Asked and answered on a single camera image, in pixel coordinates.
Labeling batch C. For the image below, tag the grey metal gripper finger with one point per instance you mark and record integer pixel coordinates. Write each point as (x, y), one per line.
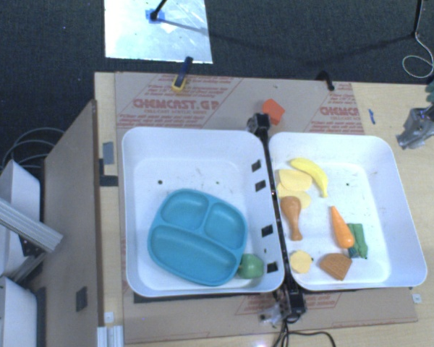
(421, 141)
(402, 138)

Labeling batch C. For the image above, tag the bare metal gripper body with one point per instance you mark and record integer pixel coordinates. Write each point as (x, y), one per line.
(427, 118)

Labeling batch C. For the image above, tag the white plastic tray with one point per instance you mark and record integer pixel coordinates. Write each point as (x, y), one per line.
(376, 201)
(188, 157)

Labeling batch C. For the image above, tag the yellow banana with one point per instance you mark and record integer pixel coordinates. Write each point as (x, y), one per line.
(316, 174)

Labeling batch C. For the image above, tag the orange carrot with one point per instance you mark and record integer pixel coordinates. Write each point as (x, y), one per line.
(341, 230)

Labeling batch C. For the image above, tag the green vegetable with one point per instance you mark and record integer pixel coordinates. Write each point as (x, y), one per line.
(360, 240)

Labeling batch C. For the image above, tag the pale yellow chip slice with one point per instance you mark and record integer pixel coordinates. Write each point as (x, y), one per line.
(304, 198)
(293, 180)

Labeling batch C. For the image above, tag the orange cube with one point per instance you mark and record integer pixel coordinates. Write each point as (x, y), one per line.
(273, 110)

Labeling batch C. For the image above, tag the brown chicken drumstick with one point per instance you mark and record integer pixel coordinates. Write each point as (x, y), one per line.
(292, 213)

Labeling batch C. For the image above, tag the thin black rod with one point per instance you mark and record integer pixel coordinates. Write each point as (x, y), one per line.
(275, 201)

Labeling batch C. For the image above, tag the orange-brown waffle wedge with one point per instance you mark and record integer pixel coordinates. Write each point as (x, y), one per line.
(335, 266)

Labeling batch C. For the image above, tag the yellow round slice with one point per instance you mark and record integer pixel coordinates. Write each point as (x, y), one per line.
(301, 262)

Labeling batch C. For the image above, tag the brown cardboard board red print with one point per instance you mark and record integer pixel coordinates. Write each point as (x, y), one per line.
(209, 96)

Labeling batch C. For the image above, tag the green apple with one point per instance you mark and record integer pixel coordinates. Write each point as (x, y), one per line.
(252, 266)

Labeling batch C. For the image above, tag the blue divided plate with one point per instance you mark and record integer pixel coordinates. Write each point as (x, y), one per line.
(195, 240)

